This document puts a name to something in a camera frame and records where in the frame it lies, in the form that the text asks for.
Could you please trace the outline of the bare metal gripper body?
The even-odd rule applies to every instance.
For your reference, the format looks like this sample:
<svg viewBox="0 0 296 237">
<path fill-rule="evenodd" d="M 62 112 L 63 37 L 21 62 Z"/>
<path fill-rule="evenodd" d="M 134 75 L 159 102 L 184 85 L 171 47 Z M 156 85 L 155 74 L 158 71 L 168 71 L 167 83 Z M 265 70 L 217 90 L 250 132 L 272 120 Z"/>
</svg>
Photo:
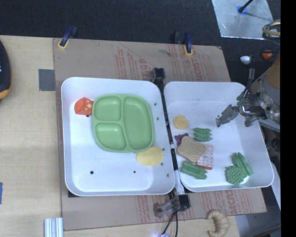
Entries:
<svg viewBox="0 0 296 237">
<path fill-rule="evenodd" d="M 268 96 L 248 95 L 240 107 L 240 114 L 280 124 L 280 107 Z"/>
</svg>

